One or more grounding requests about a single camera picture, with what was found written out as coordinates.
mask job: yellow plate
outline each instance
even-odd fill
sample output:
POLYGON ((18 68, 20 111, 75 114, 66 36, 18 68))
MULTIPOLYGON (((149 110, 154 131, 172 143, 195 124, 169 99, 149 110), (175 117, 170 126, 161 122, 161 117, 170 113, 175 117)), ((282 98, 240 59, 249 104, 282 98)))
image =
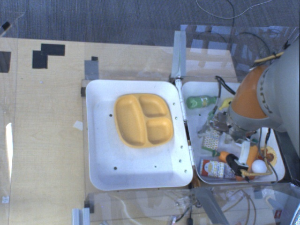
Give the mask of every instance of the yellow plate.
POLYGON ((119 97, 114 105, 114 119, 120 139, 129 147, 159 146, 173 137, 168 105, 155 94, 119 97))

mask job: green bottle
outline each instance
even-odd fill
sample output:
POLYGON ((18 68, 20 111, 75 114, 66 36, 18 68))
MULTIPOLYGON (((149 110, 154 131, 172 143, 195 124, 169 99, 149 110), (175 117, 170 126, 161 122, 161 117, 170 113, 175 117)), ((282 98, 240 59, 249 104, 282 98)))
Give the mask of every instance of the green bottle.
POLYGON ((198 97, 188 97, 187 107, 189 109, 206 107, 210 104, 215 104, 217 97, 209 96, 198 96, 198 97))

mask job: white tray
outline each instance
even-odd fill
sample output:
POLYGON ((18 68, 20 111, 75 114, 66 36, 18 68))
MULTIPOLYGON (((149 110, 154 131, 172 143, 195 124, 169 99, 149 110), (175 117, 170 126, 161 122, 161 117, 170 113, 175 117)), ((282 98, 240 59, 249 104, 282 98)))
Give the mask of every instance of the white tray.
MULTIPOLYGON (((237 90, 239 83, 228 83, 228 85, 234 89, 237 90)), ((217 82, 187 82, 182 87, 182 94, 184 97, 184 100, 188 97, 195 97, 195 96, 201 96, 201 95, 208 95, 208 96, 217 96, 218 95, 218 83, 217 82)), ((226 91, 224 88, 222 88, 221 92, 221 102, 225 98, 232 97, 232 94, 230 94, 228 91, 226 91)), ((195 165, 197 168, 197 172, 199 173, 199 166, 200 161, 202 158, 204 159, 210 159, 210 160, 216 160, 218 161, 218 158, 212 157, 211 152, 203 150, 201 148, 202 145, 202 139, 198 137, 197 132, 201 130, 203 125, 205 124, 208 113, 213 109, 214 105, 210 105, 204 108, 196 108, 196 109, 188 109, 186 107, 186 114, 187 114, 187 124, 189 129, 189 135, 193 147, 193 154, 194 154, 194 160, 195 165)), ((262 141, 261 141, 261 147, 264 145, 264 138, 267 133, 267 128, 262 129, 262 141)), ((276 154, 277 154, 277 162, 274 166, 274 169, 276 170, 278 174, 279 180, 283 179, 285 175, 285 167, 281 158, 281 154, 279 151, 279 147, 276 141, 276 138, 273 133, 271 133, 268 146, 272 147, 276 154)), ((239 150, 237 148, 228 148, 227 151, 236 154, 236 156, 239 156, 239 150)), ((235 180, 224 180, 224 179, 215 179, 210 177, 205 177, 199 175, 199 178, 208 184, 233 184, 233 183, 243 183, 243 182, 236 182, 235 180)), ((254 182, 270 182, 275 181, 276 176, 275 174, 269 175, 269 176, 261 176, 256 177, 253 181, 254 182)))
POLYGON ((90 180, 100 190, 181 187, 193 170, 178 91, 168 82, 94 80, 86 88, 90 180), (153 93, 169 106, 174 136, 166 144, 136 149, 120 140, 113 108, 118 97, 153 93))

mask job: gray carpet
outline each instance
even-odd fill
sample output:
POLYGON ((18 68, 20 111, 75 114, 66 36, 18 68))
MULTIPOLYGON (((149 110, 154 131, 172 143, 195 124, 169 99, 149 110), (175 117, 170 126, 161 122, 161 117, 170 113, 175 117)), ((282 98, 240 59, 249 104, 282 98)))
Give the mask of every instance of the gray carpet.
MULTIPOLYGON (((230 0, 235 14, 266 0, 230 0)), ((221 16, 232 16, 226 0, 199 0, 221 16)), ((0 22, 24 12, 20 38, 173 45, 180 25, 232 26, 232 20, 201 11, 195 0, 0 0, 0 22)), ((299 27, 300 0, 274 0, 234 20, 236 27, 299 27)))

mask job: white ball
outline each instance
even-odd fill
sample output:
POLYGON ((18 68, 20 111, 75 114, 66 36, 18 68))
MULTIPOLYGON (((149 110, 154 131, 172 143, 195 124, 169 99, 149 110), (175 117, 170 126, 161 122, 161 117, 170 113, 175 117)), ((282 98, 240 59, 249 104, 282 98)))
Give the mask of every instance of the white ball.
POLYGON ((255 160, 252 164, 252 171, 254 173, 265 173, 267 171, 266 164, 262 160, 255 160))

